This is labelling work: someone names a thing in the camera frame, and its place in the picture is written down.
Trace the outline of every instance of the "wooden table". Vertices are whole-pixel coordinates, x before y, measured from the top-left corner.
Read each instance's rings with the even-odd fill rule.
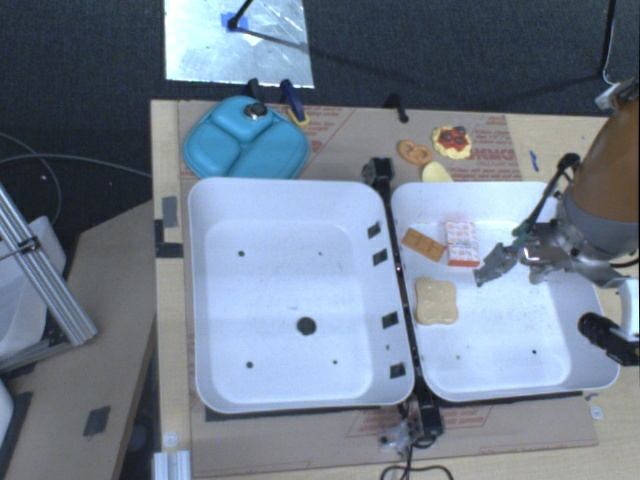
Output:
[[[167,244],[183,242],[181,201],[175,197],[180,193],[180,137],[184,138],[211,106],[207,102],[175,101],[154,101],[151,105],[156,221],[162,222],[166,218],[167,203],[169,207],[177,205],[177,210],[171,210],[171,220],[175,222],[164,228],[163,239]],[[398,140],[410,138],[427,143],[431,132],[427,124],[434,122],[436,118],[441,124],[481,122],[487,118],[473,113],[409,111],[410,122],[403,125],[398,121],[397,113],[391,110],[328,107],[311,110],[310,113],[316,116],[316,124],[322,125],[316,131],[312,130],[312,144],[314,134],[322,137],[316,144],[317,151],[312,155],[312,165],[303,170],[302,177],[357,179],[361,167],[369,158],[389,156],[396,166],[396,184],[418,181],[416,169],[402,162],[395,151]],[[322,116],[327,116],[328,122],[322,122]],[[604,123],[604,118],[588,117],[506,115],[497,116],[497,119],[504,120],[508,127],[522,179],[544,182],[555,172],[563,153],[571,151],[584,155]],[[536,157],[535,167],[531,152]],[[629,273],[637,276],[637,267]],[[182,259],[165,257],[157,261],[156,276],[163,450],[189,450],[191,426]],[[599,292],[599,296],[605,313],[614,320],[619,320],[619,301],[616,295],[612,292]],[[638,370],[624,369],[614,386],[599,392],[589,403],[601,408],[603,414],[603,418],[595,422],[600,438],[597,447],[466,457],[438,462],[445,464],[456,480],[636,478],[640,473]],[[380,471],[381,466],[378,464],[267,473],[246,478],[369,480],[377,478]],[[431,474],[434,479],[444,478],[438,475],[441,474]]]
[[[153,265],[150,203],[80,236],[67,284],[98,335],[7,383],[32,394],[7,480],[120,478],[155,345]]]

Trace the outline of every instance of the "dark carpet floor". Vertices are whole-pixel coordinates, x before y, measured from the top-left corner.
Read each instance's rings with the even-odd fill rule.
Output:
[[[593,103],[609,0],[303,0],[309,104],[599,115]],[[238,86],[164,78],[163,0],[0,0],[0,132],[42,153],[150,171],[149,102],[219,100]],[[618,0],[611,78],[638,72],[640,0]],[[278,99],[267,91],[270,101]],[[0,137],[0,182],[28,219],[56,192]],[[82,231],[151,197],[148,179],[51,160],[63,201],[56,231]]]

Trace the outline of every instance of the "wire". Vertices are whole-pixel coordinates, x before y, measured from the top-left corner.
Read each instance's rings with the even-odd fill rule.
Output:
[[[638,260],[640,260],[640,256],[637,257],[635,260],[627,261],[626,263],[609,263],[609,265],[613,268],[633,267],[638,263]]]
[[[117,169],[120,171],[128,172],[130,174],[135,174],[137,176],[142,176],[144,178],[151,178],[151,174],[144,171],[139,171],[137,169],[133,169],[131,167],[127,167],[125,165],[114,164],[111,162],[106,162],[104,160],[98,160],[96,158],[89,158],[86,156],[77,156],[77,155],[60,155],[57,153],[33,153],[29,155],[16,155],[10,156],[9,158],[4,158],[0,160],[0,165],[9,163],[9,162],[17,162],[18,160],[27,160],[31,158],[43,159],[43,158],[52,158],[55,160],[75,160],[78,162],[87,162],[90,164],[101,165],[103,167],[110,167],[111,169]]]
[[[33,155],[38,154],[38,152],[35,149],[33,149],[31,146],[25,144],[19,139],[16,139],[12,135],[8,135],[6,133],[0,132],[0,137],[5,140],[8,140],[9,142],[13,142],[14,144],[17,144],[22,149],[28,151]],[[49,165],[49,162],[47,162],[43,158],[40,158],[40,162],[42,163],[44,168],[47,171],[49,171],[49,174],[51,174],[51,179],[53,180],[53,184],[55,185],[55,188],[56,188],[56,197],[57,197],[58,203],[56,204],[56,210],[55,210],[55,213],[53,214],[53,218],[51,219],[51,225],[53,226],[58,221],[58,218],[60,217],[60,213],[62,212],[62,188],[60,188],[60,180],[58,179],[58,176],[56,176],[56,173],[54,172],[54,170]]]
[[[394,470],[402,471],[402,476],[400,477],[399,480],[409,480],[409,475],[412,472],[421,473],[421,472],[426,472],[426,471],[442,471],[445,475],[447,475],[447,478],[449,480],[455,480],[453,478],[453,475],[451,474],[451,471],[449,471],[444,466],[425,466],[425,467],[421,467],[421,468],[413,467],[411,465],[411,462],[412,462],[412,459],[413,459],[413,448],[414,448],[414,446],[411,446],[409,448],[409,452],[407,453],[407,465],[406,466],[398,466],[398,465],[395,465],[395,464],[392,465],[392,466],[387,466],[386,468],[384,468],[382,470],[382,473],[380,474],[380,480],[385,480],[385,477],[387,476],[387,473],[389,473],[390,471],[394,471]]]
[[[609,79],[609,60],[611,59],[611,50],[613,49],[613,34],[614,34],[615,23],[611,22],[610,36],[609,42],[607,44],[607,56],[604,61],[604,65],[602,66],[602,81],[609,85],[616,85],[616,83]]]
[[[430,448],[431,445],[435,442],[435,438],[429,439],[428,441],[418,439],[415,443],[413,443],[413,447],[417,448],[418,450],[426,450],[427,448]]]

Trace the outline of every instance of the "metal bracket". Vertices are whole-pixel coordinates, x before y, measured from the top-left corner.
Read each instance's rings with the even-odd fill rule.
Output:
[[[18,244],[18,248],[15,251],[11,251],[8,254],[0,256],[0,261],[7,258],[11,258],[11,256],[15,256],[16,254],[26,254],[28,252],[35,251],[37,249],[40,249],[40,247],[42,246],[40,244],[40,240],[38,239],[38,237],[35,235],[30,236],[26,240],[23,240],[22,242],[20,242]]]
[[[188,450],[153,455],[154,480],[191,480],[191,458]]]
[[[82,345],[93,338],[98,330],[75,300],[64,279],[42,249],[37,237],[0,183],[0,239],[6,244],[9,255],[15,257],[27,279],[46,303],[72,346]],[[20,355],[20,361],[42,357],[39,347]]]
[[[10,357],[0,359],[0,374],[13,372],[18,368],[35,363],[45,357],[49,357],[70,348],[71,345],[69,343],[51,345],[49,340],[43,339],[30,347],[16,352]]]
[[[596,105],[600,110],[616,110],[624,103],[638,99],[640,81],[638,75],[634,78],[618,82],[609,87],[596,98]]]
[[[473,276],[478,288],[484,283],[497,279],[506,274],[518,262],[517,250],[513,247],[505,247],[502,242],[496,244],[484,259],[484,265],[473,270]]]
[[[394,450],[403,459],[407,457],[411,446],[424,437],[418,397],[412,396],[407,405],[407,416],[395,427],[384,431],[378,438],[381,450]]]

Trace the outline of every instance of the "black cable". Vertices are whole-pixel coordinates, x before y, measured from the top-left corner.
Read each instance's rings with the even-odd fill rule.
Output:
[[[512,247],[520,247],[520,245],[524,243],[524,240],[526,240],[527,236],[538,220],[538,217],[542,213],[542,209],[544,208],[547,199],[551,197],[553,192],[555,191],[558,180],[562,176],[565,176],[567,179],[569,179],[569,181],[571,181],[571,178],[566,173],[566,171],[567,169],[571,168],[571,170],[575,173],[579,165],[580,157],[576,153],[566,153],[560,159],[560,161],[558,162],[558,166],[556,167],[555,174],[553,175],[551,180],[549,180],[549,183],[547,183],[547,186],[542,192],[540,201],[538,201],[538,204],[533,209],[531,214],[517,228],[512,231],[511,234],[516,237],[516,240],[514,241]]]
[[[609,80],[607,70],[609,68],[609,60],[611,59],[611,50],[613,48],[613,35],[615,30],[615,13],[617,0],[609,0],[607,9],[607,24],[605,27],[604,43],[602,45],[602,59],[600,60],[599,74],[609,85],[615,85],[615,82]]]
[[[144,171],[139,171],[138,169],[133,169],[131,167],[127,167],[125,165],[114,164],[112,162],[106,162],[104,160],[98,160],[96,158],[89,158],[86,156],[78,156],[78,155],[59,155],[57,153],[33,153],[29,155],[16,155],[10,156],[9,158],[4,158],[0,160],[0,165],[6,164],[9,162],[17,162],[18,160],[27,160],[27,159],[43,159],[43,158],[52,158],[54,160],[74,160],[78,162],[87,162],[90,164],[101,165],[103,167],[110,167],[111,169],[117,169],[120,171],[128,172],[131,174],[135,174],[137,176],[142,176],[144,178],[151,178],[151,174]]]
[[[387,476],[387,474],[390,471],[395,471],[395,470],[399,470],[402,471],[402,476],[400,477],[399,480],[409,480],[409,475],[413,472],[413,473],[422,473],[422,472],[426,472],[426,471],[442,471],[445,475],[447,475],[447,478],[449,480],[455,480],[453,478],[453,475],[451,474],[451,471],[449,471],[447,468],[445,468],[444,466],[424,466],[424,467],[413,467],[411,465],[412,459],[413,459],[413,448],[420,448],[419,446],[411,446],[409,448],[409,452],[407,453],[407,464],[405,466],[398,466],[398,465],[392,465],[392,466],[387,466],[386,468],[384,468],[382,470],[382,473],[380,473],[380,480],[385,480],[385,477]]]
[[[28,151],[33,155],[38,154],[38,152],[35,149],[33,149],[31,146],[29,146],[28,144],[25,144],[19,139],[16,139],[12,135],[8,135],[6,133],[0,132],[0,137],[10,142],[13,142],[14,144],[17,144],[22,149],[24,149],[25,151]],[[58,221],[58,218],[60,217],[60,213],[62,212],[62,188],[60,188],[60,180],[58,180],[58,176],[56,176],[56,173],[53,171],[53,169],[49,165],[49,162],[47,162],[44,158],[40,158],[39,160],[44,166],[44,168],[47,171],[49,171],[49,174],[51,174],[51,179],[53,180],[53,184],[55,185],[55,188],[56,188],[56,197],[58,199],[58,202],[56,205],[56,211],[53,214],[53,217],[51,219],[51,225],[53,226]]]
[[[417,448],[418,450],[426,450],[427,448],[430,448],[431,445],[433,445],[433,443],[435,442],[436,442],[435,439],[429,439],[426,442],[423,442],[421,439],[418,439],[415,443],[413,443],[413,447]]]
[[[626,263],[609,263],[609,265],[612,268],[633,267],[634,265],[636,265],[638,263],[638,260],[640,260],[640,256],[637,257],[635,260],[627,261]]]

